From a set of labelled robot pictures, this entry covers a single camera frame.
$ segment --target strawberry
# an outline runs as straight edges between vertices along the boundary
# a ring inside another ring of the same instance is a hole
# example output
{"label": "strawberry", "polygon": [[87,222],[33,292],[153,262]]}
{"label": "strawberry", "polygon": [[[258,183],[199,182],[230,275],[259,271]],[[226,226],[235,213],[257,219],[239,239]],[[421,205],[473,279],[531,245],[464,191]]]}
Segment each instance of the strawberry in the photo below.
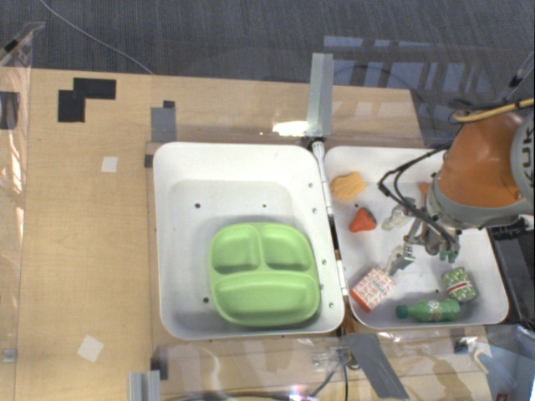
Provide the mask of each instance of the strawberry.
{"label": "strawberry", "polygon": [[349,230],[356,233],[357,231],[372,231],[375,227],[377,227],[377,220],[374,215],[366,208],[360,208],[351,221]]}

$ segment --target green divided tray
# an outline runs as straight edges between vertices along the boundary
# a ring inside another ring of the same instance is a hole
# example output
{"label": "green divided tray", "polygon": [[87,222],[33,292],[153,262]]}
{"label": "green divided tray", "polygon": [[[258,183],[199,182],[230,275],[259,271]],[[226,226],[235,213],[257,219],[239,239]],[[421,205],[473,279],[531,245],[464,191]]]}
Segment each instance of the green divided tray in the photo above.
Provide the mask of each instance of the green divided tray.
{"label": "green divided tray", "polygon": [[247,327],[311,318],[319,307],[318,269],[303,233],[277,223],[224,227],[211,240],[210,285],[217,311]]}

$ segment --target green bottle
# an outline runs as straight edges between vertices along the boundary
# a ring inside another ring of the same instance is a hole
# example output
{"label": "green bottle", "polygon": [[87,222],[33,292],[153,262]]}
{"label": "green bottle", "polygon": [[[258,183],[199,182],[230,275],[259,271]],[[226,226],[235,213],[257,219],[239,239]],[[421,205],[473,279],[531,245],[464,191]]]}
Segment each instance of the green bottle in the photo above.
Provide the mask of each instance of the green bottle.
{"label": "green bottle", "polygon": [[459,302],[454,298],[445,300],[420,300],[412,306],[400,305],[395,309],[399,319],[413,317],[420,322],[455,321],[459,317]]}

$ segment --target white paper square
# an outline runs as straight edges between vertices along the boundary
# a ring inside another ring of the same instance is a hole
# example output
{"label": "white paper square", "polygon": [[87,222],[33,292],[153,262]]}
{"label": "white paper square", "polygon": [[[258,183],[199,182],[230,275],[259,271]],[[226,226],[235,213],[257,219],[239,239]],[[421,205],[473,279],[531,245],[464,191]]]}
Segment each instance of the white paper square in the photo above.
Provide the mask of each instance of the white paper square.
{"label": "white paper square", "polygon": [[77,354],[91,363],[96,363],[103,347],[104,344],[102,342],[99,342],[96,338],[92,338],[88,334],[80,345]]}
{"label": "white paper square", "polygon": [[102,172],[117,172],[118,157],[104,157],[102,160]]}

